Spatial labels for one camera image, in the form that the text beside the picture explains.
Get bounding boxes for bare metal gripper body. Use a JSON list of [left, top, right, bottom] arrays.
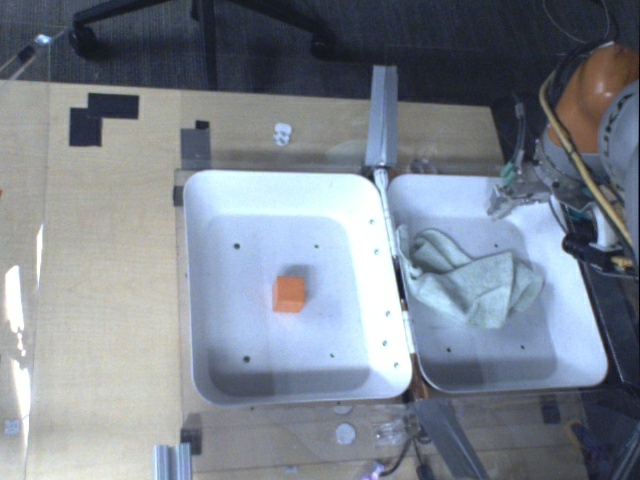
[[510, 165, 558, 207]]

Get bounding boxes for pale green cloth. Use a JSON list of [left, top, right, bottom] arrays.
[[395, 224, 546, 331]]

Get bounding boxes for white plastic tray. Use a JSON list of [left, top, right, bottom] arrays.
[[182, 169, 414, 408], [387, 173, 610, 395]]

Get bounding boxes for orange cube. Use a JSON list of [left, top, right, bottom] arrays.
[[271, 275, 307, 314]]

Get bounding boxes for black office chair base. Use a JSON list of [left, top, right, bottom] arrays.
[[68, 0, 352, 92]]

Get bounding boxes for black cylinder on white bracket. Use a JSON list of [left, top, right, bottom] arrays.
[[561, 202, 627, 271]]

